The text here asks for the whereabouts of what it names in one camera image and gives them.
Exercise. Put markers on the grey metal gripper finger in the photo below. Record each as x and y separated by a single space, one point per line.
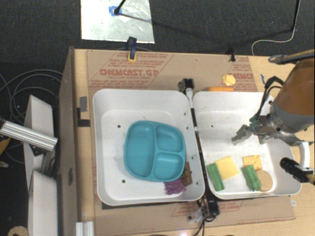
242 133
265 138

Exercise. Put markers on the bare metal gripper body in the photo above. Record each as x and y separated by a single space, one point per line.
275 129

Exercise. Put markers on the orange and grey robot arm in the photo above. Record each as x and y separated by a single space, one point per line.
299 90

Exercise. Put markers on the yellow cheese wedge with holes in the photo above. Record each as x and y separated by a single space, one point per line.
251 160

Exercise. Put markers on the white plastic tray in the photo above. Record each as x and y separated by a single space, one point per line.
221 112
110 156

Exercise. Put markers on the yellow cheese slice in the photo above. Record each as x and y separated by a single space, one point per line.
227 167

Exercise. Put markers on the green asparagus bunch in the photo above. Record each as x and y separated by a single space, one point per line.
252 178

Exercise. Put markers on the tan round biscuit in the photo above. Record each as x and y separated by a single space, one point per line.
267 181

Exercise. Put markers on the thin black and white rod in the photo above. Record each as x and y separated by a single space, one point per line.
196 126

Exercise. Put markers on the orange carrot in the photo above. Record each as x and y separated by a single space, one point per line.
221 89

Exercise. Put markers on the green pea pod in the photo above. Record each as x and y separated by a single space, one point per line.
215 177

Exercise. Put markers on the yellow crinkled chip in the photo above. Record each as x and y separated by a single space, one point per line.
229 80

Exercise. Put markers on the brown chocolate bar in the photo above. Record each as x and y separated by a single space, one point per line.
187 174

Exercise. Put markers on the purple grapes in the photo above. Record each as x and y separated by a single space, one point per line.
174 187

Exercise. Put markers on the blue divided plate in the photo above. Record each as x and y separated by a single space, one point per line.
140 149

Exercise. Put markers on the brown cardboard board red print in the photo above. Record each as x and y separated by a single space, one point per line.
152 67

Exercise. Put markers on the black cylinder on white bracket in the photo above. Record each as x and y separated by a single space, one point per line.
294 167

